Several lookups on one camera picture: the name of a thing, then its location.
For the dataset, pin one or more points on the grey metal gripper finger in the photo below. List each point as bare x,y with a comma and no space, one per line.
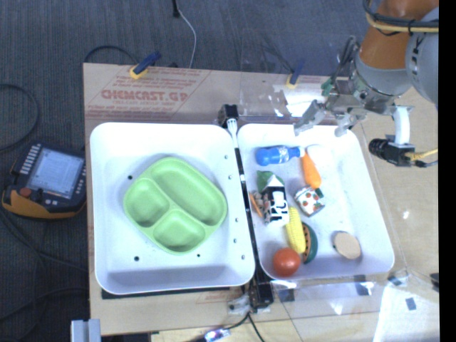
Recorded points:
309,117
344,124

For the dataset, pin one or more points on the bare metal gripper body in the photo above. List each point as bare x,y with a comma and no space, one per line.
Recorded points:
351,98

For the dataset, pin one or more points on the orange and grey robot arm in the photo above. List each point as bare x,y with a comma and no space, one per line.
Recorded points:
395,41

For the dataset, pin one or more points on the blue and white bottle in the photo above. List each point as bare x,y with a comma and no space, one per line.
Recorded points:
276,155

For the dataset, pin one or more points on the orange carrot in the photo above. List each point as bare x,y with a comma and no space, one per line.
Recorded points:
311,173

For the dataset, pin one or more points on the green leafy toy vegetable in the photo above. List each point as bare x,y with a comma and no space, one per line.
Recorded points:
264,180

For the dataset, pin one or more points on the white plastic tray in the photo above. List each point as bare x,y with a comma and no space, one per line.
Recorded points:
114,226
367,198

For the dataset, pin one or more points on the white jar with strawberry print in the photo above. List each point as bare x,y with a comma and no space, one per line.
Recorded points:
309,201

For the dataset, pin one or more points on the black and white milk carton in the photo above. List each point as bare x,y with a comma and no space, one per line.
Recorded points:
276,203

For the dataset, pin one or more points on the orange and brown pizza slice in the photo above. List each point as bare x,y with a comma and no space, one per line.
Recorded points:
256,203

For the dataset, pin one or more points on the yellow corn cob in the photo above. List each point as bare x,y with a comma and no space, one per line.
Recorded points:
295,232

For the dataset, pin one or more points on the tan round biscuit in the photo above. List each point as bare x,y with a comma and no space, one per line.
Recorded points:
347,245

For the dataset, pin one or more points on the watermelon slice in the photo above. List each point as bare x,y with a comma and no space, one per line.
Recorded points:
310,244

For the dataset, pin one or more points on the red tomato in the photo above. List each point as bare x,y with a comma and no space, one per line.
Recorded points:
286,262

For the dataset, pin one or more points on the brown cardboard board red print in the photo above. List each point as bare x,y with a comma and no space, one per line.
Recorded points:
156,94

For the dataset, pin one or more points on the green divided plate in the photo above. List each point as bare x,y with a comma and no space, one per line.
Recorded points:
176,205

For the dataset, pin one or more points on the black cylinder on white bracket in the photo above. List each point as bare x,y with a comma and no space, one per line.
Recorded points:
392,144

